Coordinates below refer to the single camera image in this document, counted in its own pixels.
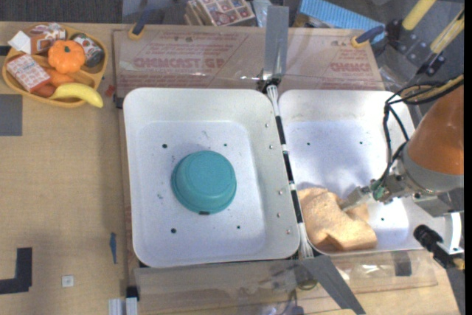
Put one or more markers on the small can with red print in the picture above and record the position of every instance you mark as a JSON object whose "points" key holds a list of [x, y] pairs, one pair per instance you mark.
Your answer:
{"points": [[88, 48]]}

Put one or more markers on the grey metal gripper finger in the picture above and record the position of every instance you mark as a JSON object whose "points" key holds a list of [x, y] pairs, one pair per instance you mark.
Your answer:
{"points": [[355, 197]]}

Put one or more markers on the printed box with picture grid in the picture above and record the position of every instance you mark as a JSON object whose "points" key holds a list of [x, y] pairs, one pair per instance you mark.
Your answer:
{"points": [[221, 6]]}

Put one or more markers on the orange and white carton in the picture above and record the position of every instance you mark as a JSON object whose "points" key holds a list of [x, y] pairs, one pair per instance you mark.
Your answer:
{"points": [[40, 40]]}

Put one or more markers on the black cylinder on white bracket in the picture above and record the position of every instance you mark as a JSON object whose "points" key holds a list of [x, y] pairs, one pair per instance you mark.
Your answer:
{"points": [[435, 243]]}

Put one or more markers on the teal bowl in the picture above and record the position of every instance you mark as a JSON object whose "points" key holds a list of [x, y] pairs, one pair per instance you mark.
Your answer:
{"points": [[203, 181]]}

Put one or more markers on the orange divided plate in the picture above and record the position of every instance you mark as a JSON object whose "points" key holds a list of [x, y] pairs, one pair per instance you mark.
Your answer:
{"points": [[96, 75]]}

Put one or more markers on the red and white carton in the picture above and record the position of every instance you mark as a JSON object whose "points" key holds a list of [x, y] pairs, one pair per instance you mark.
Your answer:
{"points": [[27, 73]]}

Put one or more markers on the red-orange toy food piece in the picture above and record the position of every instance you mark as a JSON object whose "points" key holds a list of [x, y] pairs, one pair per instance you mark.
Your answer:
{"points": [[45, 90]]}

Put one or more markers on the blue ribbed foam block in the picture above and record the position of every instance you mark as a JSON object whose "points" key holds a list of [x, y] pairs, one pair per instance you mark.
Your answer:
{"points": [[335, 14]]}

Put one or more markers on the yellow banana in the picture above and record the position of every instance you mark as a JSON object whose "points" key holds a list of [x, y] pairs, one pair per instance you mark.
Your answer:
{"points": [[79, 91]]}

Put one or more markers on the brown cardboard board, red print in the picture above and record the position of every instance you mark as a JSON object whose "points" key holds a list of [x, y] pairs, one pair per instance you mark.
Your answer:
{"points": [[191, 59]]}

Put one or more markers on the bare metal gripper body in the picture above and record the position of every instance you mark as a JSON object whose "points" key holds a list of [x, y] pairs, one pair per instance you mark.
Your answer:
{"points": [[400, 189]]}

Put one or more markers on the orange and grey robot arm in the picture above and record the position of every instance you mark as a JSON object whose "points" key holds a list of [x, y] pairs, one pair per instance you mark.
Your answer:
{"points": [[439, 136]]}

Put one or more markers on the orange carrot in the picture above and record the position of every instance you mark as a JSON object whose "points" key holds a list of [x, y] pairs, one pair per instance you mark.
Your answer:
{"points": [[60, 78]]}

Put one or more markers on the tan bread slice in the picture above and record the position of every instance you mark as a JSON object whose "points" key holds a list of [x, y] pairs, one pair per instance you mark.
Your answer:
{"points": [[328, 221]]}

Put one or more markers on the white plastic tray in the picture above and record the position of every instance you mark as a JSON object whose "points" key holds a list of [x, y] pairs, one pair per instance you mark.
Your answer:
{"points": [[155, 158], [332, 144]]}

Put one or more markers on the orange pumpkin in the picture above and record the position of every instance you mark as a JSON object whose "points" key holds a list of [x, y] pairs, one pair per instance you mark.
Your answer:
{"points": [[66, 56]]}

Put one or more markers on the thin black and white rod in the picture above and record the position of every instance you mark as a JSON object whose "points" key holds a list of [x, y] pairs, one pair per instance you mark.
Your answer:
{"points": [[284, 147]]}

